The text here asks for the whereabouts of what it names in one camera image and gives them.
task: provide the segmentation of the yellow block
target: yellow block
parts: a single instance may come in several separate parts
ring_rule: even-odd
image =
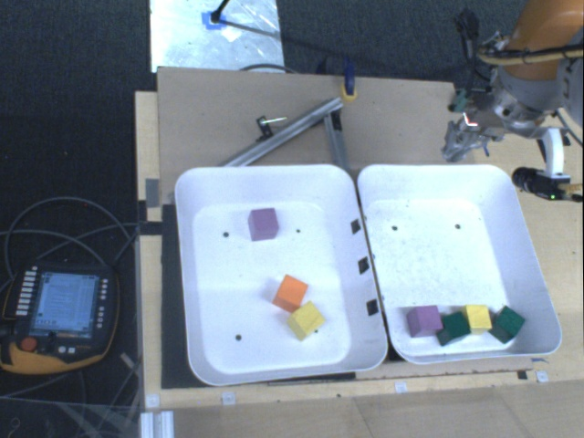
[[[491,315],[486,305],[465,305],[463,314],[473,334],[483,334],[493,327]]]
[[[312,302],[308,302],[288,317],[288,325],[300,340],[304,340],[320,328],[325,322],[324,317]]]

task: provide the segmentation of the block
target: block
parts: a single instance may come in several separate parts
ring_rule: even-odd
[[[307,290],[308,284],[292,276],[285,275],[272,303],[292,313],[302,305],[302,299],[307,293]]]
[[[442,317],[442,324],[444,328],[436,334],[441,346],[445,346],[454,340],[460,340],[471,333],[468,321],[460,311]]]
[[[487,305],[465,305],[463,315],[473,334],[483,334],[493,327]]]
[[[325,322],[324,317],[312,302],[307,302],[288,317],[287,324],[299,340],[304,340],[320,328]]]
[[[410,327],[410,336],[413,338],[433,336],[436,331],[443,328],[438,307],[435,305],[412,308],[406,318]]]
[[[489,332],[506,344],[517,335],[525,322],[521,315],[505,306],[495,316],[493,328]]]
[[[247,223],[253,242],[274,238],[279,229],[274,208],[254,209],[249,214]]]

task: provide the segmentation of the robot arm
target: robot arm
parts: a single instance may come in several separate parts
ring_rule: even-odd
[[[459,23],[459,30],[477,26],[461,16],[470,25]],[[495,67],[485,92],[471,92],[467,85],[455,106],[463,117],[448,126],[447,161],[460,161],[471,149],[486,150],[489,141],[501,141],[507,133],[539,140],[550,160],[559,156],[561,137],[542,123],[563,107],[582,126],[583,18],[584,0],[528,0],[509,39],[495,37],[478,49],[476,55]],[[544,176],[560,177],[558,163],[549,164]]]

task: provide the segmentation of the emergency stop button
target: emergency stop button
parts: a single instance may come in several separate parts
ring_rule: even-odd
[[[30,336],[20,341],[20,349],[22,349],[24,352],[34,352],[37,348],[37,345],[37,340],[35,338],[31,338]]]

